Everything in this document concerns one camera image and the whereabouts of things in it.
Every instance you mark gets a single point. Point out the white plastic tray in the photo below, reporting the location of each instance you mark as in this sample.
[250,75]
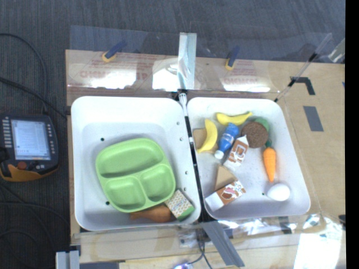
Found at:
[123,113]
[252,175]

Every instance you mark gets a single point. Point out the brown triangular sandwich slice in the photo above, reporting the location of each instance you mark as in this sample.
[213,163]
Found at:
[223,177]

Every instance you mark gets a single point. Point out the orange carrot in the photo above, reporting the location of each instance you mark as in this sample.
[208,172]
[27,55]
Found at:
[269,161]

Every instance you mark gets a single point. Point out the green divided plate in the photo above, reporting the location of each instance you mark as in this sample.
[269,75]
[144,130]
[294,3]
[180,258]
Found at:
[131,175]

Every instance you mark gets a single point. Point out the tan toy bread slice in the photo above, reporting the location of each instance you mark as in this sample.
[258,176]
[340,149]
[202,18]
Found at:
[198,138]

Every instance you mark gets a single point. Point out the green round toy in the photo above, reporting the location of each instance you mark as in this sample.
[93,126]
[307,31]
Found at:
[263,122]

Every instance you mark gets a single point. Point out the white egg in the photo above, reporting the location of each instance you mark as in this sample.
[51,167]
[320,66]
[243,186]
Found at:
[278,192]

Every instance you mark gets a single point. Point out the brown round biscuit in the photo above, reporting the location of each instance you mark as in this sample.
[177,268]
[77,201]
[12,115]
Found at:
[254,134]

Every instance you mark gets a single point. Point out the orange toy chicken drumstick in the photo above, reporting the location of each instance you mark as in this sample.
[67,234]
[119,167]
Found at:
[157,214]

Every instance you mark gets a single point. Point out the yellow banana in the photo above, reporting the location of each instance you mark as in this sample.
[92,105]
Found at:
[234,118]
[211,137]

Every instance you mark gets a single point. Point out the brown cardboard board red print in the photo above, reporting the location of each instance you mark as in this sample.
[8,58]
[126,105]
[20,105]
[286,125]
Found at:
[322,161]

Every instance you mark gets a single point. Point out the patterned green and white box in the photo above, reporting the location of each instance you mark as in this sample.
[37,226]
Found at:
[179,205]

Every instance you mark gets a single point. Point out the blue plastic bottle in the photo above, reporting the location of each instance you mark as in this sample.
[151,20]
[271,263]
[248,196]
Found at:
[227,139]

